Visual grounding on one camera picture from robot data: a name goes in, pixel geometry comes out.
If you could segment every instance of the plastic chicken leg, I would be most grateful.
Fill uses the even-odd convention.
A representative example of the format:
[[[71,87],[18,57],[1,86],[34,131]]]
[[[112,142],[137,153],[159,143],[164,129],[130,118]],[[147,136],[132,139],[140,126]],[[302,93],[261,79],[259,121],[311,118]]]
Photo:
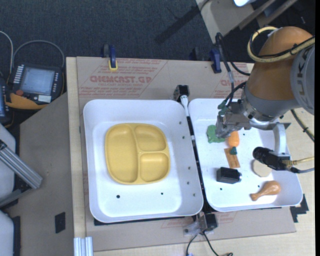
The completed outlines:
[[[250,197],[253,201],[256,201],[258,200],[258,198],[262,196],[277,195],[280,193],[280,191],[281,191],[280,184],[275,180],[271,180],[271,181],[268,181],[258,193],[250,194]]]

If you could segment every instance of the cardboard surface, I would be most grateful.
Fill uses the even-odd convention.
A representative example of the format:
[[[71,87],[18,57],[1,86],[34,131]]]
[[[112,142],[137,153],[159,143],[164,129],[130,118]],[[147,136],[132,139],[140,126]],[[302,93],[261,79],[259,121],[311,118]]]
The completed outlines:
[[[208,2],[196,0],[196,2],[201,9],[201,15],[212,42],[216,41],[215,36],[218,32],[226,36],[254,12],[251,4],[238,7],[233,0],[211,0]]]
[[[171,99],[177,85],[188,85],[191,101],[196,98],[224,98],[230,93],[230,82],[224,67],[214,74],[209,61],[118,59],[118,71],[110,71],[108,59],[77,57],[78,98],[81,130],[83,190],[86,235],[93,237],[93,249],[107,251],[157,245],[186,243],[184,227],[192,217],[148,220],[131,223],[95,225],[89,209],[88,168],[83,108],[93,99]],[[246,63],[236,63],[248,71]],[[235,86],[248,79],[233,71]],[[284,234],[295,232],[288,207],[215,213],[218,228],[209,239]]]
[[[73,253],[73,206],[70,171],[68,98],[64,94],[20,126],[20,158],[42,178],[6,211],[21,218],[21,256]],[[64,214],[65,229],[56,230]]]

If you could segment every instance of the dark gray carpet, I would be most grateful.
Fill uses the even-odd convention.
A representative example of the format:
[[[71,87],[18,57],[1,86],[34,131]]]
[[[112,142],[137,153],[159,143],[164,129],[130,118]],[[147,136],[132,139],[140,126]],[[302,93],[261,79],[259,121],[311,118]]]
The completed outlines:
[[[252,3],[253,8],[257,8],[265,3],[267,0],[257,0]],[[283,4],[284,0],[277,0],[275,3]],[[298,0],[280,16],[274,19],[270,24],[276,28],[285,26],[295,26],[308,31],[310,34],[316,34],[316,0]],[[224,38],[226,49],[230,61],[238,62],[252,62],[247,54],[247,44],[250,39],[250,35],[259,28],[258,22],[253,20],[244,29],[240,30],[236,28],[232,30]],[[263,45],[265,39],[257,39],[257,50]]]
[[[15,49],[31,40],[60,46],[65,56],[100,56],[113,44],[121,58],[187,60],[194,47],[209,52],[212,42],[195,0],[0,0],[0,30]],[[0,71],[7,73],[9,42],[0,36]],[[59,65],[59,52],[37,44],[16,61]]]

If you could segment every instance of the yellow divided plate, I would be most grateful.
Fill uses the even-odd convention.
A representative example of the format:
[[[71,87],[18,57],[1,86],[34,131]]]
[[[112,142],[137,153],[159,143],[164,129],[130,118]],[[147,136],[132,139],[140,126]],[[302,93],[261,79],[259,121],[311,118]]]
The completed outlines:
[[[166,136],[154,125],[114,125],[105,135],[104,150],[109,174],[122,184],[158,182],[163,180],[170,170]]]

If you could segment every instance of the green object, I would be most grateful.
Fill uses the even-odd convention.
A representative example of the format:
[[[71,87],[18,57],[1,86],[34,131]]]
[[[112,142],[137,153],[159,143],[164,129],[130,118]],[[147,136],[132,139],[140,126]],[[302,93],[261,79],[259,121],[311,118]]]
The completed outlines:
[[[226,104],[227,104],[227,101],[226,101],[226,100],[222,101],[222,102],[218,105],[218,110],[222,110],[222,109],[226,106]]]
[[[219,116],[223,116],[226,111],[228,110],[228,107],[227,106],[224,106],[219,112],[218,112],[218,115]]]
[[[230,150],[230,155],[236,155],[237,154],[237,149],[235,146],[233,146]]]
[[[220,143],[220,142],[224,142],[226,140],[224,138],[217,138],[216,129],[217,129],[217,127],[215,125],[208,126],[208,128],[206,130],[206,135],[208,136],[209,143],[212,143],[212,142]]]

